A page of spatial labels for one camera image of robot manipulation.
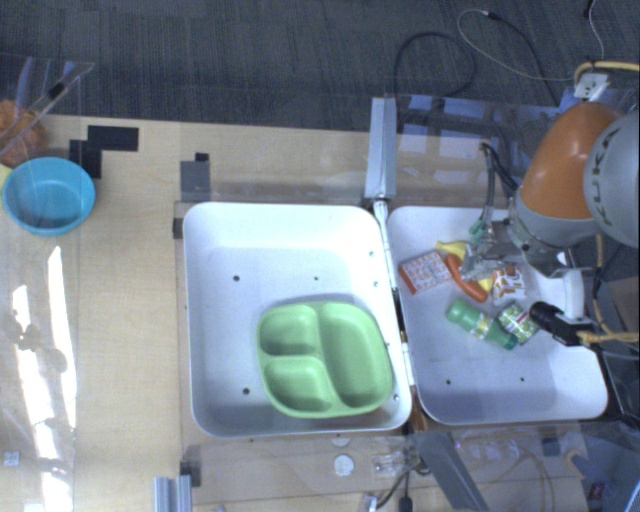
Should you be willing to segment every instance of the snack package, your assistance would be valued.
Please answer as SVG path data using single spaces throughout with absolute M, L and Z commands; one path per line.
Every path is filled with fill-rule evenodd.
M 524 299 L 526 290 L 522 271 L 512 264 L 494 270 L 492 295 L 496 306 Z
M 398 273 L 409 288 L 411 295 L 451 279 L 449 270 L 436 251 L 403 263 L 400 265 Z

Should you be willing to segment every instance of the divided green tray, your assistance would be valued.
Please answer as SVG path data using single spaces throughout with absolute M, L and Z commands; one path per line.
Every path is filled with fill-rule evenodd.
M 346 302 L 278 306 L 258 324 L 260 373 L 271 403 L 297 418 L 333 418 L 378 408 L 393 386 L 375 319 Z

